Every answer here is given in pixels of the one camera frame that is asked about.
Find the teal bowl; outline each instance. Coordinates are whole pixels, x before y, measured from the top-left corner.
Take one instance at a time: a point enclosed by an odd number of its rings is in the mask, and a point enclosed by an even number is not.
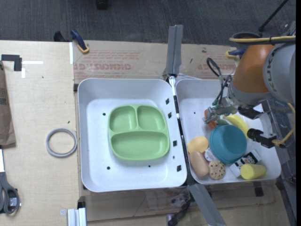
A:
[[[246,152],[243,131],[233,125],[217,125],[210,133],[209,146],[213,155],[223,163],[232,164]]]

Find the wooden table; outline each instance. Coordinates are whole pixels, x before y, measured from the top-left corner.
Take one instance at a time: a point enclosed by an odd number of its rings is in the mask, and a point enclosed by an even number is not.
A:
[[[2,40],[0,45],[1,54],[43,62],[24,65],[25,78],[21,72],[14,72],[13,62],[4,62],[16,145],[4,147],[3,153],[8,181],[18,189],[22,206],[15,215],[0,214],[0,225],[67,225],[66,210],[76,209],[79,199],[78,155],[75,152],[63,159],[53,157],[46,150],[45,139],[54,128],[76,131],[70,43]],[[72,138],[57,133],[51,138],[51,144],[54,150],[66,152],[72,147]],[[227,203],[220,200],[218,208],[231,226],[289,225],[280,192],[272,186],[269,193],[273,197],[269,203],[229,208],[223,207]],[[198,219],[197,225],[206,225],[200,212],[189,212],[181,225],[192,218]],[[88,225],[165,226],[166,216],[114,219],[88,222]]]

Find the white ring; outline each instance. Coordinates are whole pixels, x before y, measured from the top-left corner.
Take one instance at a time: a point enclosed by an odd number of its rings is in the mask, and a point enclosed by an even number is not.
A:
[[[74,140],[74,146],[73,148],[67,152],[67,153],[56,153],[55,151],[53,151],[50,146],[49,146],[49,140],[51,138],[51,136],[57,132],[67,132],[68,134],[70,134],[72,137],[73,137],[73,140]],[[71,131],[70,129],[68,128],[65,128],[65,127],[60,127],[60,128],[56,128],[56,129],[53,129],[52,131],[50,131],[46,137],[46,148],[48,150],[48,152],[55,156],[55,157],[67,157],[69,155],[71,155],[75,150],[76,150],[76,147],[77,147],[77,138],[76,138],[76,135],[73,131]]]

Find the green plate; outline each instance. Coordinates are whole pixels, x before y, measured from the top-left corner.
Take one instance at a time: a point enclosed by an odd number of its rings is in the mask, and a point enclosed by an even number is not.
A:
[[[169,133],[164,114],[152,105],[122,105],[109,115],[109,143],[124,160],[151,160],[169,150]]]

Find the yellow banana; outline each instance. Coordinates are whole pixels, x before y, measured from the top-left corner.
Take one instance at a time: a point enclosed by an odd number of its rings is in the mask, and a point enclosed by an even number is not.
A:
[[[249,128],[239,115],[231,114],[228,116],[223,116],[223,118],[227,119],[232,125],[237,126],[239,129],[241,129],[244,135],[246,136],[246,138],[248,138],[247,133]]]

